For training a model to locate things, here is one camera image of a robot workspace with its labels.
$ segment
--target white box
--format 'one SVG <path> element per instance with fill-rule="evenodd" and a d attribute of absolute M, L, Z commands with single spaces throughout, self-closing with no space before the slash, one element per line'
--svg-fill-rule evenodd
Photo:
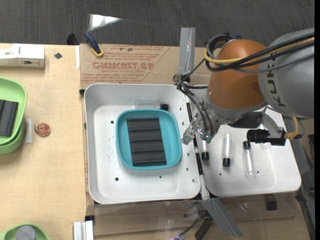
<path fill-rule="evenodd" d="M 45 46 L 14 43 L 8 49 L 0 49 L 0 66 L 44 68 Z"/>
<path fill-rule="evenodd" d="M 202 99 L 201 90 L 197 96 Z M 245 177 L 242 163 L 242 142 L 247 139 L 246 128 L 221 125 L 212 139 L 209 161 L 201 161 L 204 180 L 201 182 L 193 142 L 182 145 L 180 162 L 170 168 L 134 170 L 123 165 L 116 145 L 118 116 L 134 109 L 137 99 L 154 100 L 169 105 L 176 119 L 180 136 L 189 126 L 189 115 L 184 94 L 170 84 L 95 83 L 84 93 L 88 189 L 91 197 L 102 205 L 135 202 L 190 200 L 201 189 L 221 198 L 292 192 L 299 189 L 301 176 L 291 143 L 272 146 L 252 143 L 256 152 L 257 179 Z M 279 127 L 285 127 L 281 114 L 266 111 Z M 236 140 L 232 167 L 222 166 L 223 135 L 230 133 Z"/>

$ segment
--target gray carpet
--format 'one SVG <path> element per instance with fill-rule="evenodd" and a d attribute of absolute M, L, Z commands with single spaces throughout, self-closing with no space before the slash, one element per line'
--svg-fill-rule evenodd
<path fill-rule="evenodd" d="M 0 0 L 0 42 L 84 42 L 89 14 L 126 19 L 96 33 L 99 43 L 179 46 L 180 28 L 196 27 L 197 47 L 227 31 L 267 46 L 314 27 L 315 0 Z"/>

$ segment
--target yellow cable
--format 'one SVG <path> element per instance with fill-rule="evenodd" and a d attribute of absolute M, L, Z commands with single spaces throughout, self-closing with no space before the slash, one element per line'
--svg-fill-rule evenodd
<path fill-rule="evenodd" d="M 290 141 L 292 141 L 297 135 L 298 135 L 298 120 L 297 118 L 293 117 L 292 118 L 293 122 L 294 122 L 294 131 L 293 132 L 287 132 L 284 134 L 284 138 L 288 139 Z"/>
<path fill-rule="evenodd" d="M 272 50 L 268 53 L 266 53 L 265 55 L 270 55 L 270 54 L 274 54 L 274 53 L 277 53 L 277 52 L 281 52 L 281 51 L 284 51 L 284 50 L 287 50 L 289 48 L 293 48 L 293 47 L 296 47 L 296 46 L 299 46 L 299 45 L 303 45 L 305 43 L 308 43 L 308 42 L 311 42 L 311 41 L 314 41 L 315 38 L 314 37 L 311 37 L 311 38 L 308 38 L 306 40 L 302 40 L 302 41 L 299 41 L 299 42 L 295 42 L 295 43 L 292 43 L 292 44 L 288 44 L 284 47 L 281 47 L 281 48 L 278 48 L 276 50 Z M 234 63 L 234 62 L 237 62 L 237 61 L 240 61 L 246 57 L 239 57 L 239 58 L 232 58 L 232 59 L 214 59 L 214 58 L 211 58 L 208 56 L 207 54 L 207 49 L 204 49 L 204 58 L 208 61 L 208 62 L 212 62 L 212 63 L 215 63 L 215 64 L 231 64 L 231 63 Z"/>

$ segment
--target white tray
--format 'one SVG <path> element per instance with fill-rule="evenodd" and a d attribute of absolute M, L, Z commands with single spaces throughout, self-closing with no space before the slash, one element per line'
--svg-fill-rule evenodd
<path fill-rule="evenodd" d="M 182 158 L 170 168 L 137 170 L 121 162 L 116 145 L 116 120 L 141 99 L 168 104 L 169 112 L 180 126 L 180 136 L 183 135 L 189 117 L 185 96 L 174 85 L 97 83 L 85 91 L 88 187 L 92 198 L 100 204 L 184 200 L 200 192 L 192 142 L 181 146 Z"/>
<path fill-rule="evenodd" d="M 203 99 L 205 90 L 195 89 L 194 92 Z M 143 99 L 169 104 L 169 112 L 183 136 L 189 126 L 188 111 L 185 96 L 174 85 L 97 83 L 85 91 L 88 186 L 90 195 L 100 204 L 186 200 L 200 192 L 192 141 L 188 145 L 181 144 L 181 161 L 170 168 L 136 170 L 122 164 L 116 145 L 116 120 L 120 113 L 133 109 L 136 100 Z M 281 114 L 270 109 L 266 113 L 279 127 L 285 127 Z M 301 176 L 289 140 L 285 146 L 251 143 L 257 179 L 251 181 L 245 177 L 241 153 L 247 131 L 228 125 L 220 127 L 210 143 L 209 161 L 202 161 L 206 188 L 218 197 L 298 190 Z M 221 158 L 225 133 L 232 134 L 235 143 L 235 155 L 228 169 L 222 166 Z"/>
<path fill-rule="evenodd" d="M 201 100 L 205 98 L 204 89 L 193 91 Z M 285 128 L 282 115 L 267 109 L 265 111 L 279 127 Z M 210 158 L 202 161 L 205 185 L 207 189 L 218 197 L 261 195 L 296 191 L 301 186 L 301 176 L 297 166 L 294 152 L 289 140 L 284 146 L 270 143 L 251 142 L 254 152 L 253 162 L 256 170 L 256 180 L 245 177 L 242 150 L 243 141 L 247 140 L 249 129 L 233 128 L 221 125 L 218 133 L 209 144 Z M 232 134 L 234 156 L 231 166 L 222 166 L 222 148 L 224 134 Z"/>

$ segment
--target teal bowl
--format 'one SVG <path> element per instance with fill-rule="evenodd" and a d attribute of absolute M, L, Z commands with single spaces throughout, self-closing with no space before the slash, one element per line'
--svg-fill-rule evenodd
<path fill-rule="evenodd" d="M 159 119 L 166 164 L 133 165 L 127 119 L 141 118 Z M 122 112 L 116 120 L 116 145 L 122 163 L 135 170 L 156 170 L 173 167 L 180 161 L 182 156 L 177 122 L 171 113 L 162 109 L 132 109 Z"/>

